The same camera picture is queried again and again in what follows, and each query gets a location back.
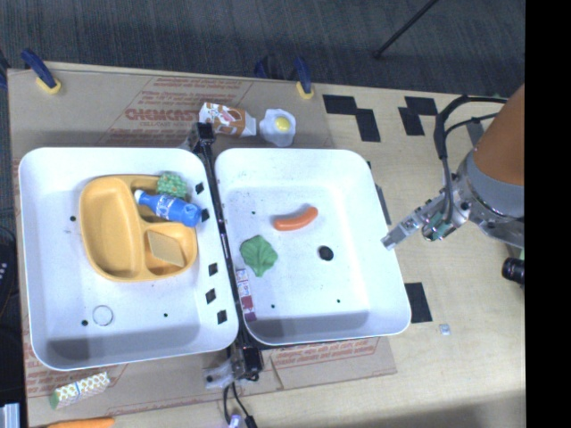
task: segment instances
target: orange object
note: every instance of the orange object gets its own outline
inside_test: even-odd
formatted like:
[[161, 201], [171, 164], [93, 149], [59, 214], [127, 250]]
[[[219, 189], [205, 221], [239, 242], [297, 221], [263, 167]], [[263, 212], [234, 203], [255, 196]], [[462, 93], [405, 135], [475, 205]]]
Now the orange object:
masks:
[[318, 216], [318, 213], [317, 208], [310, 206], [303, 214], [294, 218], [277, 218], [274, 220], [274, 228], [280, 232], [298, 230], [312, 222]]
[[524, 184], [525, 85], [514, 93], [474, 150], [474, 162], [487, 176]]
[[115, 424], [112, 417], [88, 418], [86, 420], [73, 420], [71, 422], [60, 422], [49, 424], [47, 428], [109, 428]]
[[[193, 228], [157, 218], [135, 201], [133, 192], [155, 192], [158, 180], [143, 175], [103, 176], [81, 192], [81, 234], [87, 259], [101, 276], [116, 282], [150, 281], [178, 275], [196, 260], [198, 242]], [[153, 251], [153, 234], [170, 238], [168, 247]], [[182, 263], [160, 258], [173, 253], [180, 254]]]

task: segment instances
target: black pole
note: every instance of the black pole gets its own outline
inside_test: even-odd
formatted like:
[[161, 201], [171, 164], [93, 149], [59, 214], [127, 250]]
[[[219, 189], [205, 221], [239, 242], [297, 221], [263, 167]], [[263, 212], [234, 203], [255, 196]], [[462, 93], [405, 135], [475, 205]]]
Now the black pole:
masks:
[[436, 2], [438, 2], [438, 0], [430, 0], [427, 4], [425, 4], [420, 11], [418, 11], [411, 19], [410, 21], [408, 21], [406, 24], [404, 24], [402, 26], [401, 29], [399, 29], [392, 37], [389, 38], [389, 40], [382, 45], [379, 49], [377, 49], [374, 53], [373, 53], [373, 57], [375, 59], [380, 59], [381, 55], [383, 54], [384, 51], [386, 51], [386, 49], [392, 44], [394, 43], [404, 32], [406, 32], [408, 29], [410, 29], [410, 27], [412, 26], [412, 24], [414, 24], [416, 21], [418, 21], [425, 12], [427, 12], [430, 8], [432, 8], [434, 6], [434, 4], [436, 4]]

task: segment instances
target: gray carpet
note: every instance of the gray carpet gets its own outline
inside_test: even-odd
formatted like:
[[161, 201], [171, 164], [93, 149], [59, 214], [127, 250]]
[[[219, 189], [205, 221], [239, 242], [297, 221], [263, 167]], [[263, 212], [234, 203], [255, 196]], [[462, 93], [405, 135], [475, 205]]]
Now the gray carpet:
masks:
[[[302, 55], [315, 82], [511, 95], [525, 75], [525, 0], [441, 0], [372, 58], [429, 0], [0, 0], [0, 47], [50, 61], [253, 76]], [[0, 96], [0, 225], [13, 230], [9, 122]], [[18, 326], [17, 303], [3, 322]]]

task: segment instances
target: small carton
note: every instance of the small carton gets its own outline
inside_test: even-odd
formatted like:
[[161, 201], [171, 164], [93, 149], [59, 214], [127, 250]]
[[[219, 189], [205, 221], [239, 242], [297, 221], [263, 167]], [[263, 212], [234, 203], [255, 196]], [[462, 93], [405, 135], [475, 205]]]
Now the small carton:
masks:
[[198, 119], [202, 123], [212, 124], [215, 133], [236, 137], [256, 136], [256, 119], [245, 110], [205, 103], [198, 113]]
[[91, 375], [74, 383], [68, 383], [55, 389], [50, 396], [52, 408], [59, 409], [77, 403], [82, 399], [103, 392], [109, 385], [110, 380], [107, 372]]

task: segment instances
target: yellow divided plate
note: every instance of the yellow divided plate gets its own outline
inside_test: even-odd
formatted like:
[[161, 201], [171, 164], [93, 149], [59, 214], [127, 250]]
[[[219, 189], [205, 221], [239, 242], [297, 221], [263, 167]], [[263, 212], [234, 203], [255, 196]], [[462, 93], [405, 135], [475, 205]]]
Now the yellow divided plate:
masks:
[[158, 218], [135, 202], [136, 189], [155, 193], [158, 179], [105, 176], [83, 189], [81, 234], [87, 258], [102, 276], [120, 282], [148, 281], [180, 274], [196, 260], [193, 228]]

